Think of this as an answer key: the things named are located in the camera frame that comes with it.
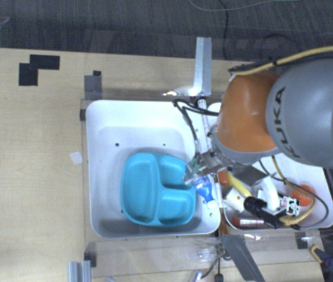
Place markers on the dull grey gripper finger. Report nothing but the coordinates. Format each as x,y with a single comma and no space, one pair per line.
190,170
196,181

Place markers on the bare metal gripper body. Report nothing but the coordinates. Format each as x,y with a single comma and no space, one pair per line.
212,162

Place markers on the blue and white bottle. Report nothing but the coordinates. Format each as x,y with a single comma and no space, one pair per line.
205,191

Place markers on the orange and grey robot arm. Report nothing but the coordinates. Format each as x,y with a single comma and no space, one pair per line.
301,107

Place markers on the orange sausage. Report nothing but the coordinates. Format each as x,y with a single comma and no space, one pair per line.
223,178

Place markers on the yellow banana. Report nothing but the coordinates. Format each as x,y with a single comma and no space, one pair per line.
238,184

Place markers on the white cup with dots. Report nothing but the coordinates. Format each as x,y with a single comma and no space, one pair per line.
233,199

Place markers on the blue divided plate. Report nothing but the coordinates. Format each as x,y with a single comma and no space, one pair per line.
143,187

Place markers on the red and silver can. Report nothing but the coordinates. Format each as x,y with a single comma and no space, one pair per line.
247,222

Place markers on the white plastic tray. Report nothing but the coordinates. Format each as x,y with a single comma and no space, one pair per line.
143,122
319,184

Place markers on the white packet with black print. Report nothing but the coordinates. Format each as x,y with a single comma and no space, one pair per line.
290,206

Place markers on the orange carrot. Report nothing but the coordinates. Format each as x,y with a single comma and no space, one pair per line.
301,195

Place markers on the black cylinder on white bracket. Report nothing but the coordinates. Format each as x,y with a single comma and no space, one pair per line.
265,206

